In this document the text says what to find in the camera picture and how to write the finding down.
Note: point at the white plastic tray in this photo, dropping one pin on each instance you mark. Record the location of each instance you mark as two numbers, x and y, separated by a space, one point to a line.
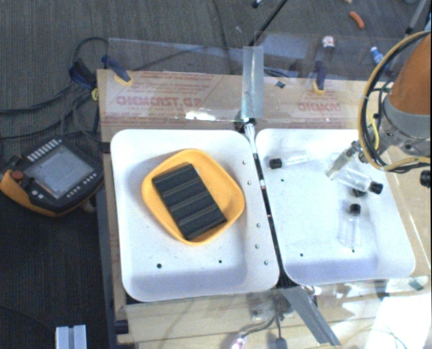
154 267
310 231

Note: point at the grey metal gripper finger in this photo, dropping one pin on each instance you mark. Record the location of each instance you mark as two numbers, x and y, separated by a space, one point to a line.
341 161

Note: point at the small red and white can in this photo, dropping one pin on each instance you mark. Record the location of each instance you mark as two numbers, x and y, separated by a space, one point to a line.
328 42

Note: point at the clear plastic bottle black cap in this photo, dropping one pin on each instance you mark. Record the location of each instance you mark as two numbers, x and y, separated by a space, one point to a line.
358 181
292 157
350 227

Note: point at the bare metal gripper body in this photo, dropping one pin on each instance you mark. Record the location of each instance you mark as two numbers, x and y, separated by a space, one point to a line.
405 145

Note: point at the black and white thin rod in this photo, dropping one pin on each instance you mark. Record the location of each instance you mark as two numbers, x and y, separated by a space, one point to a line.
263 185

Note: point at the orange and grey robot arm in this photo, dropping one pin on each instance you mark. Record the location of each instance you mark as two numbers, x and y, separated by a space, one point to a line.
412 82

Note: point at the black ribbed rectangular block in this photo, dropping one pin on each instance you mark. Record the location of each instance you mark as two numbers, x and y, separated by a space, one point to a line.
188 200

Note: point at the blue bottle white cap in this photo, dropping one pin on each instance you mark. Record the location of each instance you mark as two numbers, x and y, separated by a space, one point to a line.
376 55

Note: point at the yellow plate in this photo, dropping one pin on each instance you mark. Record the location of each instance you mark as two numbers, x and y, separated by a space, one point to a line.
230 198

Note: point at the orange sausage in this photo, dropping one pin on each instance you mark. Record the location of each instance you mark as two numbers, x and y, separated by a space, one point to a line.
357 20

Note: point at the brown cardboard board red print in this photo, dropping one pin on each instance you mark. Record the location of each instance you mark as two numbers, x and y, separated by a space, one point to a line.
165 100

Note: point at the black cylinder on white bracket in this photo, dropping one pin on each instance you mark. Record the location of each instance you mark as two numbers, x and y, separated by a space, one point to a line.
425 179

